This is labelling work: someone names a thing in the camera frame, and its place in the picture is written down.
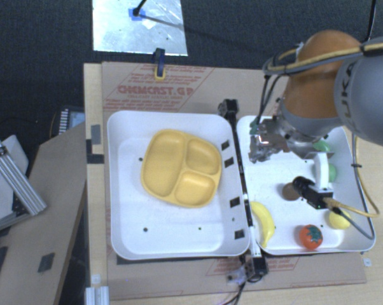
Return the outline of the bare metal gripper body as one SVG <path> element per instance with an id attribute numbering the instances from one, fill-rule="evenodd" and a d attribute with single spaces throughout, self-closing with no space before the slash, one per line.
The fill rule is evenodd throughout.
<path id="1" fill-rule="evenodd" d="M 316 152 L 314 144 L 320 137 L 310 137 L 295 130 L 284 119 L 263 119 L 257 129 L 257 144 L 264 146 L 277 146 L 280 152 L 293 152 L 297 156 L 308 156 Z"/>

